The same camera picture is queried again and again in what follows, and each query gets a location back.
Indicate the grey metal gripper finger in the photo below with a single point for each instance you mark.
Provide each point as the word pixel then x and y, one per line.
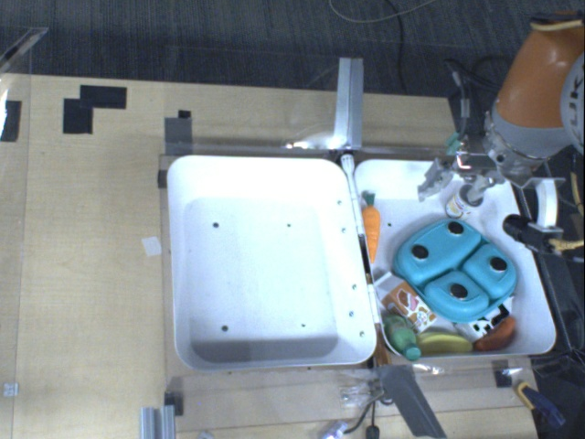
pixel 476 191
pixel 433 182

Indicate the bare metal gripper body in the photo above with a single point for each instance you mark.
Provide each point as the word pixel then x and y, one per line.
pixel 507 165

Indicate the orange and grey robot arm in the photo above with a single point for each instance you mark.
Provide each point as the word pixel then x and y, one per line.
pixel 535 76

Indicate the small white and yellow bottle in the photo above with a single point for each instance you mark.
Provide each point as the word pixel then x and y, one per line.
pixel 455 208

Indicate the white plastic tray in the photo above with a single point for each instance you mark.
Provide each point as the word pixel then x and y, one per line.
pixel 402 190
pixel 260 272

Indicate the blue divided plate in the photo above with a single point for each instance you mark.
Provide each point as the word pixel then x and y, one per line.
pixel 439 254

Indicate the orange carrot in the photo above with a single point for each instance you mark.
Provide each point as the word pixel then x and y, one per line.
pixel 371 227

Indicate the thin black and white rod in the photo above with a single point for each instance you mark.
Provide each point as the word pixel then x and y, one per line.
pixel 349 172

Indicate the orange and white carton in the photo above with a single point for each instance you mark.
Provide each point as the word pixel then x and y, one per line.
pixel 409 307

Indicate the red sausage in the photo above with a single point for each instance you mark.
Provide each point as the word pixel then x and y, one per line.
pixel 496 336

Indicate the yellow banana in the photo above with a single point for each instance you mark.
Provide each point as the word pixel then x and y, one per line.
pixel 445 343

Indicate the green bottle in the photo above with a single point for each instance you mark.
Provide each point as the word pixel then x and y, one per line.
pixel 400 336

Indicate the black cylinder on white bracket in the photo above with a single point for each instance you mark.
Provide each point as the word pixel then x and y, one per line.
pixel 544 232

